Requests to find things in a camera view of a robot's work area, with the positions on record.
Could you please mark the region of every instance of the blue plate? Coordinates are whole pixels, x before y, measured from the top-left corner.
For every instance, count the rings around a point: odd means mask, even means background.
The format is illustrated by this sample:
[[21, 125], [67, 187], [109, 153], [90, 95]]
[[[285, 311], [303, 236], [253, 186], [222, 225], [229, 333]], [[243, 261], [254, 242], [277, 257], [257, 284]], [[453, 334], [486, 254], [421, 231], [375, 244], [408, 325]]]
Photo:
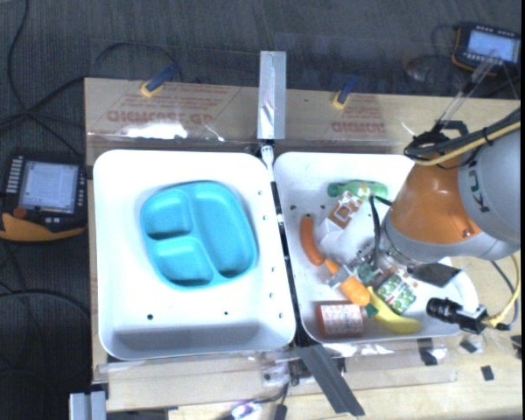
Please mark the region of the blue plate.
[[256, 240], [247, 215], [218, 182], [157, 192], [142, 205], [140, 224], [154, 269], [174, 288], [214, 287], [255, 266]]

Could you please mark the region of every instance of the handheld device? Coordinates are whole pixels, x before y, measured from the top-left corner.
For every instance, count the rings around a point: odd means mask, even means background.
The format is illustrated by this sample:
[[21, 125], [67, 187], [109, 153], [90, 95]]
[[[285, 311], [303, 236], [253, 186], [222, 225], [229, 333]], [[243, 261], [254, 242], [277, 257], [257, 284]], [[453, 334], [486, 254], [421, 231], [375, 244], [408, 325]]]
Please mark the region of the handheld device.
[[11, 155], [0, 173], [0, 238], [43, 242], [81, 233], [88, 224], [84, 165], [41, 152]]
[[518, 67], [521, 61], [522, 37], [517, 32], [484, 24], [463, 23], [457, 37], [451, 61], [458, 67], [476, 70], [483, 62], [494, 65], [491, 75], [502, 67]]

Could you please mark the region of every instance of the blue clip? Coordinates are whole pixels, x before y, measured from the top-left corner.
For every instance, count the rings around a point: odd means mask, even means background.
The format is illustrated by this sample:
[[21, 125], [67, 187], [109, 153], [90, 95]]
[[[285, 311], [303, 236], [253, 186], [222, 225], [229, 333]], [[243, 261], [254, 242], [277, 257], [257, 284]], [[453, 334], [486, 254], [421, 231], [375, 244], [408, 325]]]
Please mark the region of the blue clip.
[[356, 76], [354, 73], [350, 75], [350, 79], [346, 82], [342, 90], [339, 90], [336, 95], [334, 96], [334, 99], [332, 100], [332, 105], [336, 109], [343, 109], [348, 104], [348, 97], [350, 96], [350, 92], [352, 92], [352, 89], [354, 88], [354, 84], [358, 80], [358, 76]]
[[181, 66], [177, 62], [168, 66], [142, 85], [142, 94], [151, 98], [153, 95], [161, 92], [161, 89], [164, 87], [164, 82], [170, 81], [171, 78], [180, 71]]

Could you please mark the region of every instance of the black floor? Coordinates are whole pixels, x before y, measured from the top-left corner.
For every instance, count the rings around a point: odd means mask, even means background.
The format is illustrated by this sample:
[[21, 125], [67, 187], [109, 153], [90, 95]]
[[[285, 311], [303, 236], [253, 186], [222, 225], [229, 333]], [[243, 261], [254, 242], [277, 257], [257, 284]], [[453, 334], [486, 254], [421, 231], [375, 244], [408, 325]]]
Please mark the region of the black floor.
[[[85, 150], [82, 79], [258, 85], [261, 50], [288, 53], [288, 87], [455, 95], [463, 21], [522, 31], [522, 0], [0, 0], [0, 170], [17, 148]], [[521, 74], [476, 96], [521, 97]], [[88, 389], [88, 233], [0, 239], [0, 419], [66, 419]]]

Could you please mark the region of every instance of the toy banana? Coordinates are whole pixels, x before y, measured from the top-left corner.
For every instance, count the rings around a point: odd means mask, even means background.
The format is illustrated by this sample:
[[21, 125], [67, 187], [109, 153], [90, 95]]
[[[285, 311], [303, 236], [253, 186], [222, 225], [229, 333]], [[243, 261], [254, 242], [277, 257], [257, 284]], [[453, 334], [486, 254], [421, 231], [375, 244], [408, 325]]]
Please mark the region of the toy banana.
[[412, 334], [422, 328], [420, 321], [415, 318], [405, 318], [391, 310], [389, 305], [374, 293], [371, 286], [368, 286], [367, 290], [369, 291], [370, 304], [377, 310], [373, 319], [377, 320], [381, 326], [397, 334]]

